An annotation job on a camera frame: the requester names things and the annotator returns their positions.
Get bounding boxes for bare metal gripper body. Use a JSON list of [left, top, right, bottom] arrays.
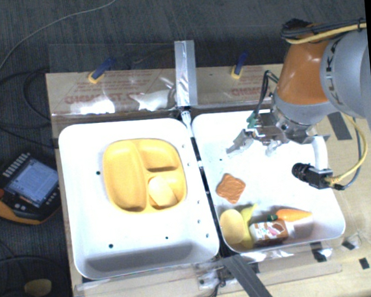
[[249, 104, 318, 149]]

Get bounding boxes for white plastic tray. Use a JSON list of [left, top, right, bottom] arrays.
[[190, 100, 349, 258], [56, 110, 223, 283]]

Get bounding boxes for brown toast slice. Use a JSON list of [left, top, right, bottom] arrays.
[[214, 171, 248, 206]]

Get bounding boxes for orange carrot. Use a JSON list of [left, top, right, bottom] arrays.
[[265, 205, 314, 226]]

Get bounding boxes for yellow banana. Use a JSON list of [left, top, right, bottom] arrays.
[[237, 202, 263, 250]]

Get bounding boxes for brown and white carton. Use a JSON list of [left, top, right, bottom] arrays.
[[248, 217, 297, 248]]

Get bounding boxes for pale yellow round biscuit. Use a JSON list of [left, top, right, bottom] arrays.
[[218, 207, 249, 248]]

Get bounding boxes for pale yellow rounded block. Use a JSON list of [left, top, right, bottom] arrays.
[[146, 173, 179, 209]]

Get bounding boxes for yellow divided plate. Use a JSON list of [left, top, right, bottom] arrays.
[[99, 133, 190, 218]]

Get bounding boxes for brown cardboard board red print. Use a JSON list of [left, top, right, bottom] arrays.
[[44, 42, 371, 297]]

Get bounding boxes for black cylinder on white bracket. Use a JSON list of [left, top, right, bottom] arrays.
[[288, 133, 335, 193]]

